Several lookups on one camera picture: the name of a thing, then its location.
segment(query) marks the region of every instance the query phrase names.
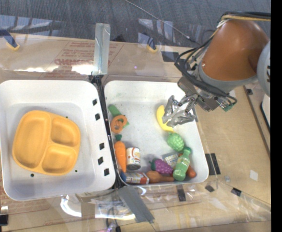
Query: green bottle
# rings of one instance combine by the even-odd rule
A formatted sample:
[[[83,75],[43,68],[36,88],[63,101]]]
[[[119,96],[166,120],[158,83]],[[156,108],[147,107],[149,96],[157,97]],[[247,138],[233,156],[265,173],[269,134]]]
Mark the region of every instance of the green bottle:
[[[186,177],[186,172],[190,164],[189,155],[192,150],[189,147],[184,147],[183,154],[179,157],[175,165],[175,170],[173,171],[173,178],[182,181]]]

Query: orange ring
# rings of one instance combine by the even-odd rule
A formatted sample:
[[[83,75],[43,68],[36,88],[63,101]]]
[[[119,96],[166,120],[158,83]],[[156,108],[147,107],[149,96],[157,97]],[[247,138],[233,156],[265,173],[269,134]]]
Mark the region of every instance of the orange ring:
[[[111,121],[111,131],[113,131],[114,133],[120,133],[123,129],[123,126],[126,124],[127,118],[125,117],[125,115],[115,116]]]

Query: gray carpet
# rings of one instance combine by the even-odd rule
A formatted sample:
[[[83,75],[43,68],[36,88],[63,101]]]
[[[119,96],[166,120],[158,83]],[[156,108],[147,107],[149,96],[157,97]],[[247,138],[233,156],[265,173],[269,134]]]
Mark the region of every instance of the gray carpet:
[[[207,39],[226,11],[270,13],[271,0],[0,0],[0,15],[62,21],[68,37],[92,39],[92,25],[101,22],[111,25],[113,40],[137,43],[138,33],[144,33],[162,44],[189,47]],[[172,39],[140,19],[172,24]],[[270,36],[270,23],[260,25]]]

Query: toy can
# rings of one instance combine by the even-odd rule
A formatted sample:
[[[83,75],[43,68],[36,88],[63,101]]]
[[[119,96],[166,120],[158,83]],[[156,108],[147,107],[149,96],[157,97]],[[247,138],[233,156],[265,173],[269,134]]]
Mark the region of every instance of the toy can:
[[[139,148],[131,147],[126,149],[126,166],[129,170],[137,170],[141,167]]]

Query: green toy vegetable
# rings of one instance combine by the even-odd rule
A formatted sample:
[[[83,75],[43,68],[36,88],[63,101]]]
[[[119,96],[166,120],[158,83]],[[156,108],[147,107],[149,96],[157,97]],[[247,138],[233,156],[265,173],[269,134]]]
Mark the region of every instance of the green toy vegetable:
[[[181,153],[185,146],[183,138],[175,132],[174,133],[169,132],[169,136],[167,138],[167,144],[175,151]]]

